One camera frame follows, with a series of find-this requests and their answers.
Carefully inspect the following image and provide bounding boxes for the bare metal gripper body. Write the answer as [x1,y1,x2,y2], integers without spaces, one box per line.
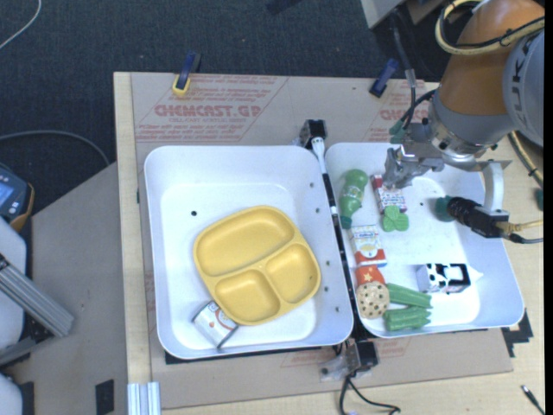
[398,121,481,173]

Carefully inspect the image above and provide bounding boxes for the brown cardboard board, red print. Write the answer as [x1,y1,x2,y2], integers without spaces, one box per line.
[129,72,516,410]

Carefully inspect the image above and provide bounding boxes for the red carton with yellow star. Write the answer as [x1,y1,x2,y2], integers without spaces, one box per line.
[354,265,386,289]

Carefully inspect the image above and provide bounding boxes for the green toy beans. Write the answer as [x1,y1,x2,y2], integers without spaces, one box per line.
[385,282,434,310]
[383,305,433,332]

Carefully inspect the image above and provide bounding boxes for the yellow divided plate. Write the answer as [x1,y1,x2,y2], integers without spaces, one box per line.
[192,205,322,327]

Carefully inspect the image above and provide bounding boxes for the red and white packet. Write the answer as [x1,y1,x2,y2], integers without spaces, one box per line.
[370,174,410,215]

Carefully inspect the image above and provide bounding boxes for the green toy leaf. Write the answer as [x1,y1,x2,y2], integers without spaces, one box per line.
[380,205,410,233]

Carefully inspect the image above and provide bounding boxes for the black and white cow carton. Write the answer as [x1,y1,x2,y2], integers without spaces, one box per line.
[415,262,485,296]

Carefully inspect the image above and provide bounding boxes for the black block with thin wires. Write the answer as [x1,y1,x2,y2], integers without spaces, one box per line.
[319,339,380,383]
[296,118,328,147]

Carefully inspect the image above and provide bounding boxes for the white can with orange print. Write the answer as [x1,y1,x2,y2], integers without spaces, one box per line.
[191,300,240,349]

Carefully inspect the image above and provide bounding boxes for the thin black and white rod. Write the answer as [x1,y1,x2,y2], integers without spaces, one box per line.
[310,137,359,320]

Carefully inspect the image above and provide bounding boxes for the tan chocolate chip biscuit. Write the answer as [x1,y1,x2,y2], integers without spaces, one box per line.
[355,280,391,320]

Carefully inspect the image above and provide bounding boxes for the green plastic bottle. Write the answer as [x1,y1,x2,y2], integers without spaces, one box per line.
[337,169,370,230]

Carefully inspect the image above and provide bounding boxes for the white and red carton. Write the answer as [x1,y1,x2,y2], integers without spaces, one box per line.
[348,224,387,270]

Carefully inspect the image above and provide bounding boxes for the black cylinder on white bracket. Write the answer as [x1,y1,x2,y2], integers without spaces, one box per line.
[446,157,513,239]

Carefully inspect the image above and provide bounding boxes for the white plastic tray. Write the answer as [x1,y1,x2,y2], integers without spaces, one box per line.
[143,144,356,360]
[323,141,526,339]

